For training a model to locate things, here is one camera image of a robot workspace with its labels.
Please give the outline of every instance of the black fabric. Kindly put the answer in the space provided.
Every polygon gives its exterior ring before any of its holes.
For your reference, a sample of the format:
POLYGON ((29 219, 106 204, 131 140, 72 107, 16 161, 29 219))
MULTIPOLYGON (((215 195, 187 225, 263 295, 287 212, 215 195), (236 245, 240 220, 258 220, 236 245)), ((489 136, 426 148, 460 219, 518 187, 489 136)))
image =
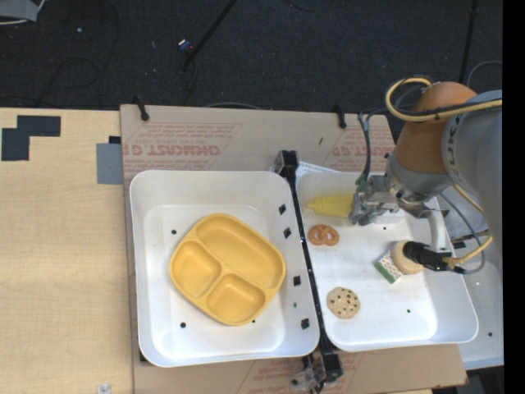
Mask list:
MULTIPOLYGON (((37 22, 0 26, 0 106, 114 110, 140 94, 146 105, 359 112, 383 108, 403 77, 459 80, 464 59, 466 72, 502 61, 503 0, 475 11, 473 0, 238 0, 181 73, 230 1, 48 0, 37 22)), ((470 85, 501 89, 501 65, 470 85)))

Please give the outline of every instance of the black clip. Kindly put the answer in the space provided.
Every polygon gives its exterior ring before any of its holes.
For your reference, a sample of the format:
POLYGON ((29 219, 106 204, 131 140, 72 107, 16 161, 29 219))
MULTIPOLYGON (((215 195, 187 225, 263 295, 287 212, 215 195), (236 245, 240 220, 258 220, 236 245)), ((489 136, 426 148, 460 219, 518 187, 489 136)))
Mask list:
POLYGON ((142 121, 149 120, 149 114, 146 112, 146 107, 144 106, 144 102, 139 95, 133 95, 133 104, 139 106, 140 119, 142 121))
POLYGON ((345 122, 345 112, 343 111, 343 108, 339 104, 336 104, 331 109, 331 112, 333 112, 334 114, 337 114, 337 118, 339 118, 339 127, 342 129, 345 129, 346 122, 345 122))

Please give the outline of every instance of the cardboard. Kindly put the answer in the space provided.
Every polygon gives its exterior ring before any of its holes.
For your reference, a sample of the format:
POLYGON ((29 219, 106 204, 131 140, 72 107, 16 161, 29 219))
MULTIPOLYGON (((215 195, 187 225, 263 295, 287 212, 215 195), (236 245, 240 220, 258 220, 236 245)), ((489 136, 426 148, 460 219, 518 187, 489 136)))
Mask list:
MULTIPOLYGON (((366 145, 357 116, 336 114, 147 106, 148 121, 135 105, 121 106, 121 137, 130 313, 135 392, 139 394, 297 392, 290 377, 303 368, 301 358, 240 361, 164 369, 140 359, 137 337, 135 262, 129 185, 148 169, 265 171, 281 150, 296 150, 299 160, 341 172, 360 172, 366 145)), ((373 172, 386 166, 394 148, 383 116, 370 121, 373 172)), ((467 376, 456 345, 418 346, 363 353, 338 352, 344 375, 323 392, 365 394, 463 385, 467 376)))

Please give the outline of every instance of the wooden surface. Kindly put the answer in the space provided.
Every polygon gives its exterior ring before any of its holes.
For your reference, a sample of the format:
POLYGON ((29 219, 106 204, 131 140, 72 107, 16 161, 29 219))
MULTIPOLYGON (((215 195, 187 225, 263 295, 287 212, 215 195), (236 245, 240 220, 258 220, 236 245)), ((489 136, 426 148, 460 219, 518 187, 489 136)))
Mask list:
MULTIPOLYGON (((0 127, 16 115, 0 110, 0 127)), ((0 392, 133 392, 122 186, 97 184, 118 112, 60 111, 60 137, 0 162, 0 392)))

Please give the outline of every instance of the cookie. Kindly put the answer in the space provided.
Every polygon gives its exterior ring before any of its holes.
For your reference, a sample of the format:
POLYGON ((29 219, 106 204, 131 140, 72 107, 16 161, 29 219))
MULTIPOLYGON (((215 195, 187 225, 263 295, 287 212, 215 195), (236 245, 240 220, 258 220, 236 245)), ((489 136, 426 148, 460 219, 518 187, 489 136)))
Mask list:
POLYGON ((346 287, 335 287, 326 296, 328 309, 341 319, 350 319, 356 315, 361 308, 358 296, 346 287))

